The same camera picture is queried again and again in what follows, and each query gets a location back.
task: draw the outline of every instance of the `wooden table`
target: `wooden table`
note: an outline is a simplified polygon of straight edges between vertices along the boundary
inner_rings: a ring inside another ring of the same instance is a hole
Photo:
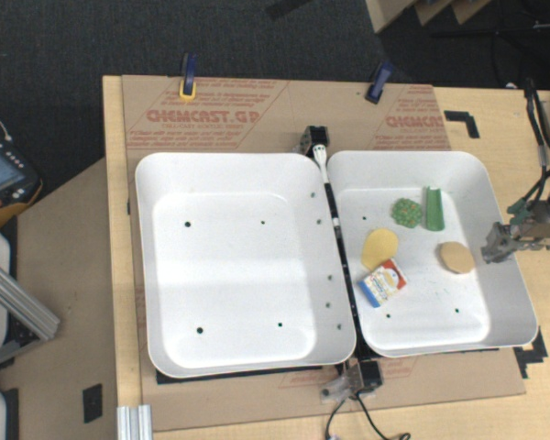
[[[463,124],[446,123],[452,149],[478,157],[487,167],[500,209],[504,211],[532,186],[540,174],[534,135],[525,114],[523,93],[509,90],[436,88],[442,110],[469,111],[480,139],[471,139]],[[550,93],[541,93],[550,105]],[[132,242],[127,215],[127,160],[124,149],[122,81],[104,77],[104,123],[114,293],[118,405],[142,403]],[[550,252],[523,252],[520,267],[532,296],[549,358],[530,365],[527,394],[512,398],[462,401],[375,411],[382,432],[411,432],[423,439],[550,439]],[[289,440],[324,438],[325,417],[247,423],[155,434],[169,439]],[[375,438],[364,415],[335,418],[332,429],[343,439]]]

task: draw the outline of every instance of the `tan round toy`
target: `tan round toy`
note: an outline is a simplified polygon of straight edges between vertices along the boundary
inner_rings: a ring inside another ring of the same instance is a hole
[[[440,245],[440,258],[456,274],[468,274],[475,268],[475,260],[465,245],[450,241]]]
[[[383,262],[397,254],[399,238],[391,230],[380,228],[368,234],[360,261],[369,270],[375,270]]]

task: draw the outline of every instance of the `blue clamp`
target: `blue clamp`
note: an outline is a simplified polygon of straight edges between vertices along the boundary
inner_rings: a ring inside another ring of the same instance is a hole
[[[180,98],[185,101],[191,101],[195,98],[195,63],[198,59],[196,54],[185,53],[181,61],[181,71],[183,79],[180,82]]]
[[[382,62],[375,72],[375,78],[373,84],[367,90],[365,99],[373,104],[377,104],[383,94],[383,86],[385,82],[389,80],[389,77],[393,74],[395,68],[390,62]]]

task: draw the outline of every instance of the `white cable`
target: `white cable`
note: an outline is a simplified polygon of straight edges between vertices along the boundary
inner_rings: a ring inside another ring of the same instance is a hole
[[[6,142],[11,142],[12,143],[12,137],[10,137],[10,134],[8,134],[8,129],[6,129],[6,126],[4,125],[4,123],[0,120],[0,127],[2,128],[2,130],[4,130],[4,140]]]

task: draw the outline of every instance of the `black carpet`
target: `black carpet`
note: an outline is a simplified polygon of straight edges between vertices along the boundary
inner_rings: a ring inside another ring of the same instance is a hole
[[[550,33],[432,38],[440,30],[550,22],[550,0],[496,0],[464,26],[450,9],[421,27],[413,9],[379,35],[365,0],[0,0],[0,117],[49,193],[104,155],[105,74],[198,74],[367,81],[390,59],[394,82],[501,87],[535,78],[550,89]]]

